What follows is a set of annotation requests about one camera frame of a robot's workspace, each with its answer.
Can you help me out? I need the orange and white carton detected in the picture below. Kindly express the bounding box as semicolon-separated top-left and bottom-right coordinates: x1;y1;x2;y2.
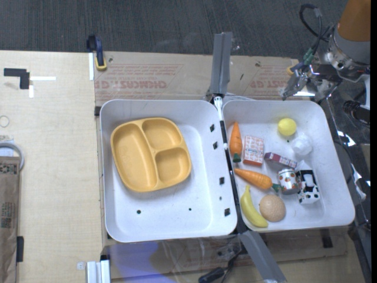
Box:
242;134;265;167

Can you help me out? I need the white plastic tray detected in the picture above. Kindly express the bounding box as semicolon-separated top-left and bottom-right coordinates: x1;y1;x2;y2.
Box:
221;99;356;233
99;98;239;243

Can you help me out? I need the brown paper bag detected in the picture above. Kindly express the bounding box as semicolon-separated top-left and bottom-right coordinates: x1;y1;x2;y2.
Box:
0;156;22;283

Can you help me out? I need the orange carrot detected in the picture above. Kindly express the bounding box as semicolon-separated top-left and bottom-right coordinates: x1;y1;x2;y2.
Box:
234;167;282;193
229;121;243;163

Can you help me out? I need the beige round bread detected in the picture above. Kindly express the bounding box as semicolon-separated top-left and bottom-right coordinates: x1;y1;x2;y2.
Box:
259;194;287;223

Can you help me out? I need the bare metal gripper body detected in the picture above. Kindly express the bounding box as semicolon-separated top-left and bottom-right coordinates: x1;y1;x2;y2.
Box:
306;46;371;85

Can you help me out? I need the white can with orange print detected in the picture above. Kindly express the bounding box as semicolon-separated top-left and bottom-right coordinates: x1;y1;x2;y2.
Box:
277;168;300;196

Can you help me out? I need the black and white carton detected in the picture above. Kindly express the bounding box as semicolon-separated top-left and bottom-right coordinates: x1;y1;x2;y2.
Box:
295;160;321;205

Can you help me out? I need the purple and white packet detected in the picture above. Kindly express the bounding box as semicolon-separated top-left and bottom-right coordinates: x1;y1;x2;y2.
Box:
263;152;299;169

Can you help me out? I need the black cylinder on white bracket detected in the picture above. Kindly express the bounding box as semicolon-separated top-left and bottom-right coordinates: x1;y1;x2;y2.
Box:
342;73;371;125

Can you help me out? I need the yellow divided plate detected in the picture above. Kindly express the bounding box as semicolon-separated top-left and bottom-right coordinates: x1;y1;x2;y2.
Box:
110;117;193;193

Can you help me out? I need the clear tape roll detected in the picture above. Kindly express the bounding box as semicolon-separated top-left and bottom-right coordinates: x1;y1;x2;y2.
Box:
0;141;25;171

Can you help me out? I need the yellow banana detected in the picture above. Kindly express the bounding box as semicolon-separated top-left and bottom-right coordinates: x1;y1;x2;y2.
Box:
240;185;269;229

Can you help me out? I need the brown cardboard board, red print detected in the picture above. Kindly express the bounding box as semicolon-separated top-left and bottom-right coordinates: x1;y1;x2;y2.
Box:
94;51;349;279

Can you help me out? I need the yellow ball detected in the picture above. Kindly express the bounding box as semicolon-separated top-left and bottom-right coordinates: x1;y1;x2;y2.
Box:
277;117;297;137

